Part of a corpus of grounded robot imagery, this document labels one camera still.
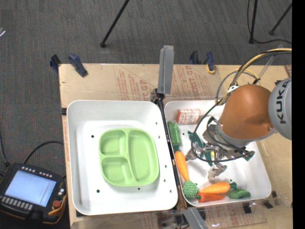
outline toy carrot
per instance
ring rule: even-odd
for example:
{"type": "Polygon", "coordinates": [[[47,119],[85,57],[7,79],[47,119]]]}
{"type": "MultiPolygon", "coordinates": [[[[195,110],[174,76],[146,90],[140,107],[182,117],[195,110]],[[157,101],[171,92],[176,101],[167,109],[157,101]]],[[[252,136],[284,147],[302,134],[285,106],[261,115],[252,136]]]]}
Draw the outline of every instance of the toy carrot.
{"type": "Polygon", "coordinates": [[[215,201],[215,200],[221,200],[223,198],[225,198],[223,195],[208,194],[208,193],[201,193],[201,192],[199,192],[196,196],[196,199],[198,200],[198,202],[215,201]]]}
{"type": "Polygon", "coordinates": [[[233,182],[229,184],[226,181],[220,181],[216,182],[212,185],[209,185],[203,189],[201,189],[199,192],[201,193],[209,193],[209,194],[218,194],[218,193],[225,193],[229,191],[230,188],[236,188],[236,183],[233,182]]]}
{"type": "Polygon", "coordinates": [[[184,178],[185,181],[190,180],[184,154],[180,151],[176,151],[174,155],[179,173],[181,174],[181,176],[184,178]]]}

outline gray carpet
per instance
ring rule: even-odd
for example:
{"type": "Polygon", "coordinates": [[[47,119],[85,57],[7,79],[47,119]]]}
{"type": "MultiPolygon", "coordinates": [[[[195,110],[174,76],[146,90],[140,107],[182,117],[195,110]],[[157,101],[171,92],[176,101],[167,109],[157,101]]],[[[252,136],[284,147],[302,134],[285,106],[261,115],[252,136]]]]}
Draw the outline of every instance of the gray carpet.
{"type": "MultiPolygon", "coordinates": [[[[83,63],[150,64],[159,63],[160,49],[171,45],[174,64],[188,64],[193,51],[203,62],[211,51],[216,65],[241,65],[280,44],[292,47],[292,9],[269,34],[292,0],[258,0],[253,44],[254,0],[130,0],[101,48],[124,1],[0,0],[0,28],[6,31],[0,37],[0,131],[8,162],[22,163],[43,142],[63,141],[58,75],[50,67],[54,54],[62,63],[74,52],[83,63]]],[[[273,62],[288,64],[290,54],[273,62]]],[[[28,164],[64,175],[63,156],[62,145],[48,144],[28,164]]],[[[0,228],[35,227],[0,213],[0,228]]],[[[37,228],[69,228],[68,211],[57,225],[37,228]]]]}

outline white tray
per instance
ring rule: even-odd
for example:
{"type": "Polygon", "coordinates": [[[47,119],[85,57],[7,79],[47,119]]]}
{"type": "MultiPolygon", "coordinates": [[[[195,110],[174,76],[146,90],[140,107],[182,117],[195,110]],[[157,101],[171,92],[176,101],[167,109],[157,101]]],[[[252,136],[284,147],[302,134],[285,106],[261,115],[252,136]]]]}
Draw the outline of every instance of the white tray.
{"type": "MultiPolygon", "coordinates": [[[[202,117],[214,104],[214,100],[168,102],[164,107],[166,122],[176,121],[178,110],[183,108],[199,108],[202,117]]],[[[220,117],[223,108],[224,105],[215,107],[208,114],[208,117],[202,121],[196,132],[201,139],[202,134],[206,130],[206,124],[209,120],[209,116],[220,117]]],[[[193,132],[195,127],[195,124],[178,125],[182,142],[182,146],[180,146],[179,150],[183,152],[184,155],[186,155],[186,153],[191,149],[191,141],[187,132],[193,132]]],[[[196,199],[185,198],[185,200],[193,206],[205,207],[210,205],[259,200],[268,197],[271,193],[271,184],[256,142],[251,142],[249,145],[247,145],[246,149],[248,151],[255,151],[254,156],[249,161],[240,158],[234,161],[222,162],[223,165],[227,165],[227,169],[219,176],[213,178],[213,182],[209,181],[207,178],[208,171],[210,169],[210,166],[207,162],[201,161],[199,159],[188,160],[187,166],[190,180],[194,183],[197,183],[199,190],[217,181],[227,181],[229,183],[236,182],[238,188],[248,190],[251,193],[250,198],[231,199],[226,196],[221,200],[204,203],[200,203],[196,199]]]]}
{"type": "Polygon", "coordinates": [[[77,100],[67,108],[72,200],[84,215],[157,211],[178,199],[161,111],[148,101],[77,100]],[[115,128],[139,128],[154,139],[160,173],[151,184],[120,187],[102,176],[99,139],[115,128]]]}

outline green plate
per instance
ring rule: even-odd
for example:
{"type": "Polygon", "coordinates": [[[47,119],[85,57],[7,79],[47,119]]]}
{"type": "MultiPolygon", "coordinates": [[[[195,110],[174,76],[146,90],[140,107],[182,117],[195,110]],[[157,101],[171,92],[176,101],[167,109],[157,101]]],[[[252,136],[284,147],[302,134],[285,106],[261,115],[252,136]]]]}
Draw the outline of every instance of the green plate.
{"type": "Polygon", "coordinates": [[[116,186],[141,186],[159,175],[159,160],[153,138],[137,128],[104,132],[99,142],[104,179],[116,186]]]}

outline cardboard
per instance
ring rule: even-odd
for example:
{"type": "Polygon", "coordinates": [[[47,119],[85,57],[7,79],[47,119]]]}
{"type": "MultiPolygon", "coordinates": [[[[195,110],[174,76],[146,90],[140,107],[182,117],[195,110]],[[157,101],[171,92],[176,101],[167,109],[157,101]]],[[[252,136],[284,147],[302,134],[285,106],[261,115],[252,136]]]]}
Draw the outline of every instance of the cardboard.
{"type": "MultiPolygon", "coordinates": [[[[153,89],[158,86],[159,65],[157,64],[83,64],[88,75],[81,77],[71,64],[59,66],[61,105],[65,109],[78,99],[91,100],[144,100],[149,101],[153,89]]],[[[214,99],[220,87],[221,80],[229,73],[238,69],[239,65],[217,65],[215,74],[208,74],[205,65],[174,65],[172,92],[166,96],[166,101],[172,100],[207,100],[214,99]]],[[[252,73],[258,75],[262,65],[249,67],[252,73]]],[[[288,78],[285,66],[270,66],[262,76],[259,84],[272,91],[275,82],[288,78]]],[[[220,88],[219,96],[228,89],[233,76],[226,79],[220,88]]],[[[242,74],[238,80],[240,85],[252,83],[253,78],[242,74]]],[[[69,158],[69,140],[67,117],[62,116],[65,142],[66,172],[68,195],[71,194],[71,171],[69,158]]],[[[206,212],[208,228],[214,228],[215,223],[220,228],[252,229],[292,228],[292,141],[274,134],[257,142],[264,165],[273,188],[273,196],[267,201],[257,201],[251,215],[245,215],[241,207],[235,207],[235,213],[227,207],[217,207],[206,212]]],[[[164,213],[145,213],[137,215],[113,215],[112,219],[99,216],[77,216],[71,197],[69,197],[70,225],[73,229],[103,228],[159,228],[160,218],[164,213]],[[128,223],[118,224],[120,218],[128,219],[128,223]]],[[[168,218],[175,221],[175,213],[168,218]]]]}

